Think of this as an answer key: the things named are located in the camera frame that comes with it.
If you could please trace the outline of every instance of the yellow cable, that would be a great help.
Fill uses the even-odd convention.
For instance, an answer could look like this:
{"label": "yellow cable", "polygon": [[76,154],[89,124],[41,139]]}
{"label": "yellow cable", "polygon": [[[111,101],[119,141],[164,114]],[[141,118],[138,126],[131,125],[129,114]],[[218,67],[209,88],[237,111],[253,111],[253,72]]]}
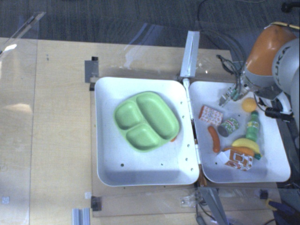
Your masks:
{"label": "yellow cable", "polygon": [[272,22],[270,25],[278,25],[278,26],[283,26],[283,27],[294,28],[294,29],[300,30],[299,26],[288,24],[285,22]]}

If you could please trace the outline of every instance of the wooden table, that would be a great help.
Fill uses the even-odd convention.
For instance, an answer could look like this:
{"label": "wooden table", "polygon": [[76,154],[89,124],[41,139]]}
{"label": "wooden table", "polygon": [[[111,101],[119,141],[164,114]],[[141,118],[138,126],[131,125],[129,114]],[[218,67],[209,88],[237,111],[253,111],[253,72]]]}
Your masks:
{"label": "wooden table", "polygon": [[[25,51],[31,51],[30,43],[33,47],[36,45],[35,42],[27,42],[23,47]],[[30,159],[31,156],[31,170],[30,167],[20,169],[21,165],[16,165],[15,168],[18,176],[22,176],[24,171],[30,171],[30,180],[24,185],[26,188],[30,185],[30,201],[27,201],[29,198],[26,197],[23,199],[25,204],[30,202],[30,212],[29,208],[24,209],[25,206],[20,208],[24,210],[22,212],[16,212],[15,207],[8,208],[7,217],[2,220],[0,218],[1,224],[28,224],[30,220],[31,225],[68,225],[72,222],[73,208],[90,207],[93,175],[91,151],[94,136],[91,127],[94,121],[93,114],[91,116],[93,94],[89,92],[89,84],[84,82],[85,60],[98,56],[100,75],[102,72],[112,75],[120,73],[120,69],[117,68],[122,66],[125,69],[122,70],[122,75],[119,74],[121,76],[140,74],[139,71],[134,71],[138,68],[153,68],[150,76],[153,76],[157,69],[161,69],[166,72],[165,76],[171,78],[180,70],[183,52],[183,48],[171,47],[37,41],[36,76],[32,77],[35,81],[28,82],[34,86],[24,86],[19,92],[21,96],[32,92],[33,89],[35,91],[30,106],[32,111],[29,111],[26,120],[27,127],[30,128],[31,122],[33,126],[22,133],[29,148],[27,153],[17,154],[15,159],[11,160],[17,163]],[[199,51],[197,75],[208,81],[222,78],[224,82],[233,82],[233,78],[220,69],[219,60],[215,56],[217,53],[230,58],[228,51]],[[18,121],[23,120],[20,115],[17,116]],[[26,125],[19,124],[19,128],[23,127]],[[22,193],[22,190],[10,192]],[[21,199],[15,204],[11,201],[10,205],[17,206],[20,202]],[[273,218],[269,209],[233,210],[228,214],[243,219],[244,224],[263,224]],[[195,214],[190,212],[102,218],[92,217],[91,213],[91,224],[182,225],[196,224],[196,221]]]}

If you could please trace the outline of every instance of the green plate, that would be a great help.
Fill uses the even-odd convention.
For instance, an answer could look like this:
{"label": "green plate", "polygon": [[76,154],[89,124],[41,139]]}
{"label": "green plate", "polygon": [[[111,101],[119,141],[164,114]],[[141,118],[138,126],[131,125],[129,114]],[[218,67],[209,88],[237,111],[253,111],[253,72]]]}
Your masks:
{"label": "green plate", "polygon": [[141,152],[164,145],[179,132],[173,111],[154,92],[139,93],[122,102],[113,118],[126,141]]}

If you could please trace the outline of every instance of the yellow banana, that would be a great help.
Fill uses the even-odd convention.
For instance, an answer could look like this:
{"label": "yellow banana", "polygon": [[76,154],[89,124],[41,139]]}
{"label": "yellow banana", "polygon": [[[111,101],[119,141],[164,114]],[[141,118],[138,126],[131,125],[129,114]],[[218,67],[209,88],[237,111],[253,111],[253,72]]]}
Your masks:
{"label": "yellow banana", "polygon": [[256,142],[247,139],[247,138],[239,138],[235,140],[232,144],[233,147],[247,147],[252,149],[255,153],[260,153],[259,146]]}

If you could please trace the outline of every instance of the plastic bottle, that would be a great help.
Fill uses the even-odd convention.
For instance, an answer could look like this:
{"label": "plastic bottle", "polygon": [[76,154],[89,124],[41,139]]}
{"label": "plastic bottle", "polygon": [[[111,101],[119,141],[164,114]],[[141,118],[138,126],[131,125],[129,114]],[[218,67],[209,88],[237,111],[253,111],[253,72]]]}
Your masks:
{"label": "plastic bottle", "polygon": [[246,138],[256,142],[257,136],[258,136],[258,131],[259,131],[258,112],[253,111],[253,112],[251,112],[251,119],[247,123]]}

